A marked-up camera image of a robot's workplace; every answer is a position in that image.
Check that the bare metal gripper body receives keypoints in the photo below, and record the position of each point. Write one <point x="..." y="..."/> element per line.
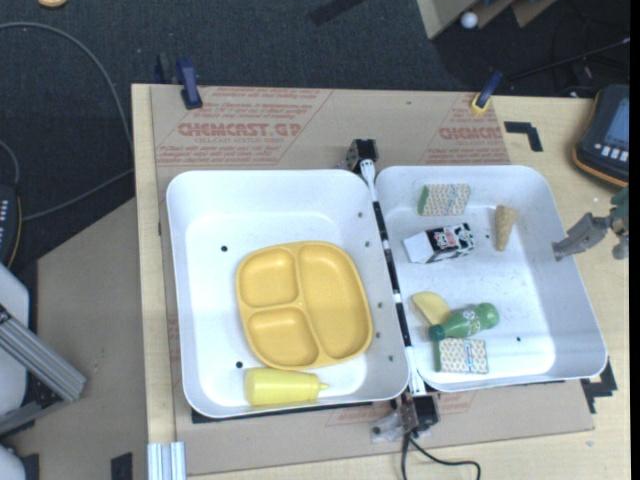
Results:
<point x="621" y="210"/>

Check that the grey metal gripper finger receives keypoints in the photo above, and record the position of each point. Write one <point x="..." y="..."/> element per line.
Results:
<point x="582" y="235"/>
<point x="621" y="248"/>

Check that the white plastic tray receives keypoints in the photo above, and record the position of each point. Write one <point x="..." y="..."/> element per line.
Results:
<point x="550" y="293"/>
<point x="210" y="193"/>

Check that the black and white milk carton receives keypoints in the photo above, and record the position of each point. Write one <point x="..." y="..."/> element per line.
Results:
<point x="445" y="242"/>

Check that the green bottle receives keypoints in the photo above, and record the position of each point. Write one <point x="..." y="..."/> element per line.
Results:
<point x="470" y="320"/>

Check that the green and white patterned packet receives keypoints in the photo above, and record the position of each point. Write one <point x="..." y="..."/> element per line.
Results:
<point x="462" y="356"/>
<point x="445" y="200"/>

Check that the yellow banana piece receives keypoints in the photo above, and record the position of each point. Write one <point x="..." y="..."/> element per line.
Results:
<point x="431" y="305"/>

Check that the thin black and white rod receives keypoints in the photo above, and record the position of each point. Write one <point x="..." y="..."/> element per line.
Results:
<point x="402" y="319"/>

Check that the white ball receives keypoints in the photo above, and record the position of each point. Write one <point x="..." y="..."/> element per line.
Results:
<point x="469" y="19"/>

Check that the yellow divided plate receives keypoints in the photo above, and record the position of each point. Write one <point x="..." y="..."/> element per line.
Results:
<point x="325" y="293"/>

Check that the yellow squeeze bottle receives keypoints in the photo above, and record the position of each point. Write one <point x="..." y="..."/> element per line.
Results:
<point x="275" y="386"/>

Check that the brown cardboard board red print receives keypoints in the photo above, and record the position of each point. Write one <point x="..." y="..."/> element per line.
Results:
<point x="240" y="133"/>

